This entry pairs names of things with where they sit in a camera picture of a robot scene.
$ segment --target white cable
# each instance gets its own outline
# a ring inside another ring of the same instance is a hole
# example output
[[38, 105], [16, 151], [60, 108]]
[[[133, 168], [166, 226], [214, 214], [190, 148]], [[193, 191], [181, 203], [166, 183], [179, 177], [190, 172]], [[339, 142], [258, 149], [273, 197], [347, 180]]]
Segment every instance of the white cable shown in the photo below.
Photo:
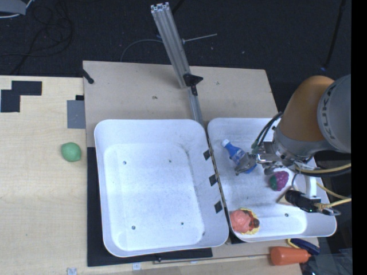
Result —
[[[33, 2], [34, 0], [29, 0], [27, 5], [25, 6], [25, 9], [27, 9], [29, 7], [29, 5]], [[17, 17], [19, 16], [20, 14], [17, 13], [17, 14], [11, 14], [11, 15], [7, 15], [7, 16], [0, 16], [0, 18], [13, 18], [13, 17]]]

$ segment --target blue bottle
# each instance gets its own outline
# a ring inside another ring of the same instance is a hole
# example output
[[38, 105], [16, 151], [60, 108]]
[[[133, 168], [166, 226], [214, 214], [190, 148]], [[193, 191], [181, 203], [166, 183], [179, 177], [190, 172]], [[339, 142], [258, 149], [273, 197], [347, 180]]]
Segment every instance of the blue bottle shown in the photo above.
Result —
[[222, 147], [227, 149], [229, 153], [229, 158], [236, 163], [236, 165], [240, 164], [240, 160], [246, 154], [244, 150], [239, 147], [235, 147], [228, 139], [223, 140]]

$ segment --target orange bottle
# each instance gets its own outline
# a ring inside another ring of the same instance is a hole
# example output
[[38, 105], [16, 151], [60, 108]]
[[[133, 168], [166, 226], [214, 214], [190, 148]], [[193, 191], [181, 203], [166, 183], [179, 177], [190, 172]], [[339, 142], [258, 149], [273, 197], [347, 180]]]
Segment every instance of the orange bottle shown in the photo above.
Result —
[[277, 266], [306, 263], [310, 257], [307, 250], [294, 247], [275, 246], [270, 250], [270, 259]]

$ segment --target wooden table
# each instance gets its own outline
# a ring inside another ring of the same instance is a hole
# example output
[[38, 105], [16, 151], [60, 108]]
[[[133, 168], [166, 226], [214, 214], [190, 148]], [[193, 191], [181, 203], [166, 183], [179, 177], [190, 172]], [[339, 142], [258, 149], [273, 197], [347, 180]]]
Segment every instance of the wooden table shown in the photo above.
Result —
[[[3, 274], [136, 274], [132, 264], [87, 266], [87, 147], [103, 118], [191, 118], [170, 65], [85, 61], [95, 80], [0, 76], [0, 89], [12, 81], [42, 81], [41, 96], [21, 96], [20, 112], [0, 113], [0, 266]], [[207, 123], [215, 117], [272, 117], [276, 106], [263, 70], [193, 66]], [[120, 80], [121, 89], [107, 89]], [[86, 129], [67, 126], [67, 101], [85, 96]], [[61, 145], [81, 147], [78, 162], [67, 162]], [[229, 241], [213, 257], [195, 261], [142, 262], [143, 274], [302, 274], [297, 264], [273, 266], [271, 246], [286, 242]]]

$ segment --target white bottle cap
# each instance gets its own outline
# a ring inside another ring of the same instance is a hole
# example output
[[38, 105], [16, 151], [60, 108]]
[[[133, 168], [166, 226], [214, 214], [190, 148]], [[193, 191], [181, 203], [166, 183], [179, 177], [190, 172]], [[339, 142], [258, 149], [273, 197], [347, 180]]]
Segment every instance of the white bottle cap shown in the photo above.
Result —
[[229, 143], [228, 139], [223, 140], [222, 147], [225, 147]]

